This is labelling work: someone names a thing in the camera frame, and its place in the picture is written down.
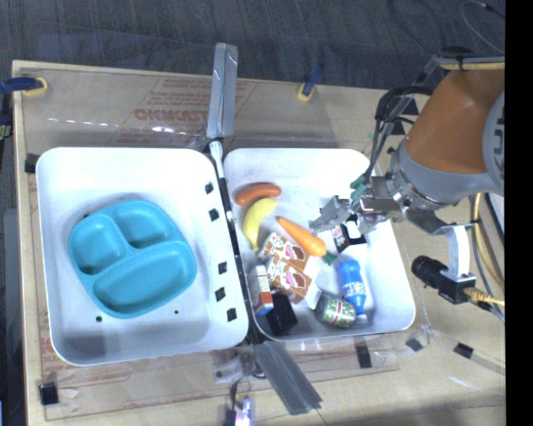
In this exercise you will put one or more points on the yellow banana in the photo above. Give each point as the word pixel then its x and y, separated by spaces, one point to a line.
pixel 254 222

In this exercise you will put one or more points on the orange toy sausage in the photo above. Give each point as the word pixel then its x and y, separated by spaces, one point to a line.
pixel 257 193

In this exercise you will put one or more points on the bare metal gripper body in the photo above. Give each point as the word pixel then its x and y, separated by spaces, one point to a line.
pixel 384 202

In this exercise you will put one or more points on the white and brown carton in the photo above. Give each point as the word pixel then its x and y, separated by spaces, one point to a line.
pixel 291 280
pixel 288 252

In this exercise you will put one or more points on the black cylinder on white bracket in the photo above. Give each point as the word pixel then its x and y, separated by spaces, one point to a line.
pixel 446 278

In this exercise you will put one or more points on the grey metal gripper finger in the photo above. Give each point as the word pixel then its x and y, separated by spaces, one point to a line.
pixel 373 224
pixel 331 213

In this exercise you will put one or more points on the black box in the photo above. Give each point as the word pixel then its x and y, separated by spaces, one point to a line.
pixel 282 315

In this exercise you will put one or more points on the blue divided plate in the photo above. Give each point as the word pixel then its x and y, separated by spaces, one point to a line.
pixel 133 260

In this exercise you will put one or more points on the orange carrot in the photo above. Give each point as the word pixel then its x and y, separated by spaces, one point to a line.
pixel 302 237

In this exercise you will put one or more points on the blue bottle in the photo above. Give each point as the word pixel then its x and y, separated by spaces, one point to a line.
pixel 352 282

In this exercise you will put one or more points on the small black and white packet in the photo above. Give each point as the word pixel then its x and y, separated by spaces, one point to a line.
pixel 339 238

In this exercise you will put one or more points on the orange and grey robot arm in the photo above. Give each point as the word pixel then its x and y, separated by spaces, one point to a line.
pixel 453 122

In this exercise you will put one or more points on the brown cardboard board red print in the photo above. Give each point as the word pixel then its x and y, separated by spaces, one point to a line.
pixel 173 109

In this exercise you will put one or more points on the small orange and white carton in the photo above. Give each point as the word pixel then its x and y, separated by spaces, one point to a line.
pixel 261 291

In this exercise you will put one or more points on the white plastic tray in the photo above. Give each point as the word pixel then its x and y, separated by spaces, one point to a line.
pixel 306 171
pixel 115 167

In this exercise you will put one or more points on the green can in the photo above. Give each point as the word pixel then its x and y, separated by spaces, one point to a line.
pixel 335 312

